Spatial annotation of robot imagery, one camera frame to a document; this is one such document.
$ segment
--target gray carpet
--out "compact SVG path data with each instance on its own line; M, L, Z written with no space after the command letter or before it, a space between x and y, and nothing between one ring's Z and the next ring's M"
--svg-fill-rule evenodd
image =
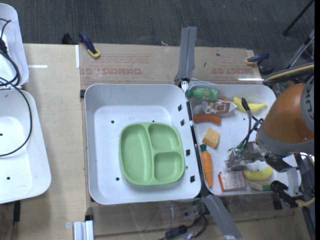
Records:
M181 28L197 27L197 46L268 53L282 70L315 26L310 0L0 0L19 16L24 43L61 44L79 32L94 43L179 46Z

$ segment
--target carrot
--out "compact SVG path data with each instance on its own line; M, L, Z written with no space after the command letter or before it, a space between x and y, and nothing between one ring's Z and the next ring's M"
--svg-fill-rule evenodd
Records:
M215 115L215 114L195 114L193 115L193 121L195 123L199 123L201 121L210 121L212 123L215 123L219 125L221 123L221 117Z
M200 149L202 151L201 154L201 162L202 162L202 168L203 168L203 173L204 173L204 178L206 182L208 183L209 187L212 187L212 158L211 154L206 150L207 145L202 144L200 145Z

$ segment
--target banana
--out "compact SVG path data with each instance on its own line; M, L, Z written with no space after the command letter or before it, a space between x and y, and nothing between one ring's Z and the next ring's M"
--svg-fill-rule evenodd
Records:
M244 109L244 107L242 106L242 103L241 103L241 98L238 98L238 97L233 97L233 103L237 106L238 109L242 110L242 111L246 111ZM266 107L267 106L267 103L263 103L263 104L260 104L260 103L248 103L248 106L250 108L250 110L252 112L257 112L259 109L263 108L263 107Z
M243 170L244 176L251 181L264 181L273 173L272 167L269 165L263 170Z

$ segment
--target divided green plate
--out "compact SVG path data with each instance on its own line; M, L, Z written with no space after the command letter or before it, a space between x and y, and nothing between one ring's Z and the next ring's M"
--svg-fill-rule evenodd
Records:
M165 123L127 125L120 134L119 154L126 179L137 185L175 182L185 171L180 136Z

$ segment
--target table surface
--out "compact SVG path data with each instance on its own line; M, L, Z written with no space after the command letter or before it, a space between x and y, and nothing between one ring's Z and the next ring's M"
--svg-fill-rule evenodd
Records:
M35 99L52 181L42 195L21 200L20 222L12 240L71 240L72 223L84 221L86 173L80 70L76 45L24 44L29 81L23 89ZM246 240L310 239L299 208L290 216L242 220L236 226ZM99 236L97 239L158 239L163 231ZM201 239L225 239L216 224Z

